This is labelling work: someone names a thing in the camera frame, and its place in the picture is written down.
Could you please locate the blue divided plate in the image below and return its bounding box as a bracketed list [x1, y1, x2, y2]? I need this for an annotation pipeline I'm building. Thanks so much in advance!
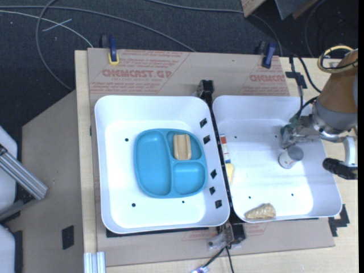
[133, 128, 208, 200]

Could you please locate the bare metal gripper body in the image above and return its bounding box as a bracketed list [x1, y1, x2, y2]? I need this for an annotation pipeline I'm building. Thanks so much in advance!
[289, 115, 342, 143]

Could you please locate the brown cardboard board red print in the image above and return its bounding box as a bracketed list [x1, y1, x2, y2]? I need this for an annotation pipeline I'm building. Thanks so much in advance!
[86, 48, 336, 267]

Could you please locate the white carton red blue print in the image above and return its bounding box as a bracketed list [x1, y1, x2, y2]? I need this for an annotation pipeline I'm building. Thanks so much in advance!
[219, 133, 232, 164]

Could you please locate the white can grey top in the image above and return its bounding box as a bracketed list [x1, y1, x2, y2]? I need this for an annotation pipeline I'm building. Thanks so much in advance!
[278, 144, 304, 170]

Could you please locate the yellow cheese slice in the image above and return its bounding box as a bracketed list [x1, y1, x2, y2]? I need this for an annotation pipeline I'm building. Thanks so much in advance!
[225, 163, 235, 186]

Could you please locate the black cylinder on white bracket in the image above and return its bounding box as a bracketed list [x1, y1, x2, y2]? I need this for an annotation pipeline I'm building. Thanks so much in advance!
[322, 136, 358, 180]

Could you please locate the white plastic tray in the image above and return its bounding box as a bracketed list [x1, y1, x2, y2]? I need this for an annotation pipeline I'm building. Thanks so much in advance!
[212, 94, 343, 224]
[94, 94, 231, 234]

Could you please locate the tan hot dog bun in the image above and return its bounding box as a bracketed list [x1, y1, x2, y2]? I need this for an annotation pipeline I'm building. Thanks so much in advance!
[172, 133, 192, 162]

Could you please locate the thin black and white rod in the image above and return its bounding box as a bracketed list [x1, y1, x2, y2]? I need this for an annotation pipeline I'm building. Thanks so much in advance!
[207, 91, 234, 228]

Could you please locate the tan bread piece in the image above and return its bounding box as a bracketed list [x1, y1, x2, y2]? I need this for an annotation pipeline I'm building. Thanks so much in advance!
[244, 203, 277, 220]

